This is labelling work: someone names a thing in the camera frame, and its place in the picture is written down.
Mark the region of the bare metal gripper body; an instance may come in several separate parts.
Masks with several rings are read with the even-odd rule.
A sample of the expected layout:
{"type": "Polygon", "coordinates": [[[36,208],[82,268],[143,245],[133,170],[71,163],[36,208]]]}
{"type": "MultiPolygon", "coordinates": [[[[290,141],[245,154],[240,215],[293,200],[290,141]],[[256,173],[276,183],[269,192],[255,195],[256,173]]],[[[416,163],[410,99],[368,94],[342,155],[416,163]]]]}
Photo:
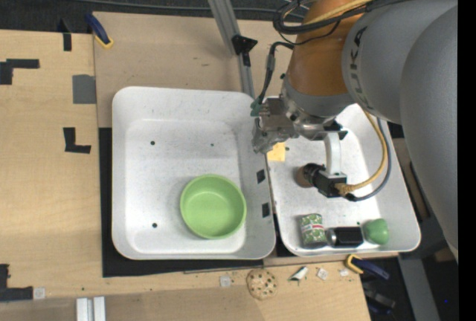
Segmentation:
{"type": "Polygon", "coordinates": [[[283,97],[264,100],[255,120],[255,140],[287,140],[305,137],[317,140],[336,131],[334,118],[317,117],[283,97]]]}

